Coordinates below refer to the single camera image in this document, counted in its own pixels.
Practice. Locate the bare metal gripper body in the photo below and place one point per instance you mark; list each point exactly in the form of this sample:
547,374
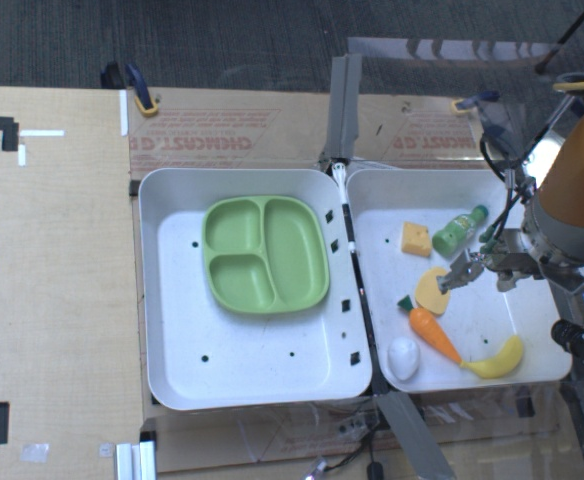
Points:
512,250

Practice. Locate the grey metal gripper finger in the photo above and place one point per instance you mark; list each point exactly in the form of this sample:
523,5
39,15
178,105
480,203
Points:
459,273
509,279

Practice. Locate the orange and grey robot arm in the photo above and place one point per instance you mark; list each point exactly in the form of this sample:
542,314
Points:
574,178

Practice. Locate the yellow flat round slice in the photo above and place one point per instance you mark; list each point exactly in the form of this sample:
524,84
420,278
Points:
429,295

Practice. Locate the green plastic bottle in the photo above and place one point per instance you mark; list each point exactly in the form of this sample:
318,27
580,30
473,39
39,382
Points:
454,233

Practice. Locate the white plastic tray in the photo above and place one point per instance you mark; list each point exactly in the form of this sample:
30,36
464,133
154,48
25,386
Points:
487,313
252,358

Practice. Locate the yellow cheese wedge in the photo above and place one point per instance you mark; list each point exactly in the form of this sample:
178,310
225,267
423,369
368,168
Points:
415,239

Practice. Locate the orange carrot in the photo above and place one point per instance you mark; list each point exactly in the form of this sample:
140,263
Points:
429,330

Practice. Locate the yellow banana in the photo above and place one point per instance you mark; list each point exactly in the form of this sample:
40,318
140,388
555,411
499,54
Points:
499,364

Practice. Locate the white egg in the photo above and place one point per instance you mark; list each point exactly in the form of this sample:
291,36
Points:
403,359

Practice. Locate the green divided plate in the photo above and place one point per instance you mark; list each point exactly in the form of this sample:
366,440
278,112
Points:
272,255

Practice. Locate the brown cardboard board, red print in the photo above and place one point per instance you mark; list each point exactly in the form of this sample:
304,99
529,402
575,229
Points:
252,133

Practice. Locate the black cylinder on white bracket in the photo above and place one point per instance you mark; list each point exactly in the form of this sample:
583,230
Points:
574,340

